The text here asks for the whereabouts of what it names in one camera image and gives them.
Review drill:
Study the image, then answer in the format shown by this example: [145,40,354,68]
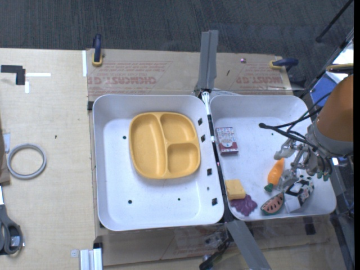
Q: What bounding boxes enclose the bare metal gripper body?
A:
[291,142,321,177]

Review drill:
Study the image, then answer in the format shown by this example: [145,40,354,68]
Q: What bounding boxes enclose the orange carrot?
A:
[264,157,286,193]

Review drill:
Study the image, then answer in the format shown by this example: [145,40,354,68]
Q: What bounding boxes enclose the black and white milk carton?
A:
[283,175,315,214]

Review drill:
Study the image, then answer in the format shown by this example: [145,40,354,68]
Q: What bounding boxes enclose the red watermelon slice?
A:
[260,192,286,217]

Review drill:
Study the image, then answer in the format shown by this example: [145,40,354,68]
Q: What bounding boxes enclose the white plastic tray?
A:
[209,94,338,222]
[92,94,225,232]

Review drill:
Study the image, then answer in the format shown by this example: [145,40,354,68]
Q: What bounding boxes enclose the purple grapes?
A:
[229,193,258,217]

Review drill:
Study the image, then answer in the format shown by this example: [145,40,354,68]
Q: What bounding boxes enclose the yellow cheese block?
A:
[224,179,246,201]

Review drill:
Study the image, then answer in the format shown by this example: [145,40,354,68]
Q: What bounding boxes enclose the red and white carton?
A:
[215,127,240,156]

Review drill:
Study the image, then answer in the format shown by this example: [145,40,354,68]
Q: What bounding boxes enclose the yellow divided plate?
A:
[128,111,202,180]

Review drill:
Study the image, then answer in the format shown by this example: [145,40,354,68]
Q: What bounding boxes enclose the brown cardboard board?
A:
[85,48,333,267]

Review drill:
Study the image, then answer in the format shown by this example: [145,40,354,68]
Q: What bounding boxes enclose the grey scissors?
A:
[0,203,26,255]

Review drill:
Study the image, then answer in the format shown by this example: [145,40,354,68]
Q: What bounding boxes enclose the grey ring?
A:
[7,143,48,180]

